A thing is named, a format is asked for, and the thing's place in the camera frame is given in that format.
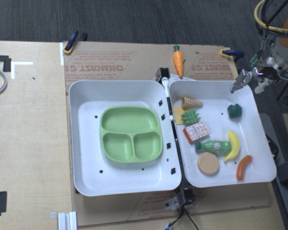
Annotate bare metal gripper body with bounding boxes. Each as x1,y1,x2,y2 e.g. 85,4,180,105
261,48,288,82

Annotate green broccoli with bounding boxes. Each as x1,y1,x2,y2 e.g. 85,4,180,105
227,103,243,119

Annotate tan ice cream cone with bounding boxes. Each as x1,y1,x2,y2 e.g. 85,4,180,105
181,96,204,109

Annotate white plastic tray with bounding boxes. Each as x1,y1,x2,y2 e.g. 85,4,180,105
68,80,182,197
168,80,277,188

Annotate green pea pods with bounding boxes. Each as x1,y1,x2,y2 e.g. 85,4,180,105
180,108,202,126

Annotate orange carrot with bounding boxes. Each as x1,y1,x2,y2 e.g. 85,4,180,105
172,45,186,79

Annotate yellow banana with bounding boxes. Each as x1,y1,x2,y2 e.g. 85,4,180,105
222,130,241,163

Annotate orange and white carton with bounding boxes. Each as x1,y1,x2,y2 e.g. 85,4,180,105
182,121,211,144

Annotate yellow cheese slice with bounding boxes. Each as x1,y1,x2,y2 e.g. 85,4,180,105
172,106,187,126

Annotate green bottle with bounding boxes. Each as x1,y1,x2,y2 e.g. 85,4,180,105
194,139,232,157

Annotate thin black and white rod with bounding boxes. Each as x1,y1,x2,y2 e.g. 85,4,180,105
161,77,187,189

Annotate orange sausage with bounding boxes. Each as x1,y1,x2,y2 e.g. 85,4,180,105
236,155,253,181

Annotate tan round biscuit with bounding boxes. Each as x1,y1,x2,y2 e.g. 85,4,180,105
197,151,220,176

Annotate brown cardboard board red print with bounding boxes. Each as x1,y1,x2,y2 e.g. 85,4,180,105
63,41,271,227

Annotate green divided plate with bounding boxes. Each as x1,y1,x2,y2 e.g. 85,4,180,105
99,105,164,163

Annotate black cylinder on white bracket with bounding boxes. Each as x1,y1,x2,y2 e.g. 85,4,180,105
254,77,271,94

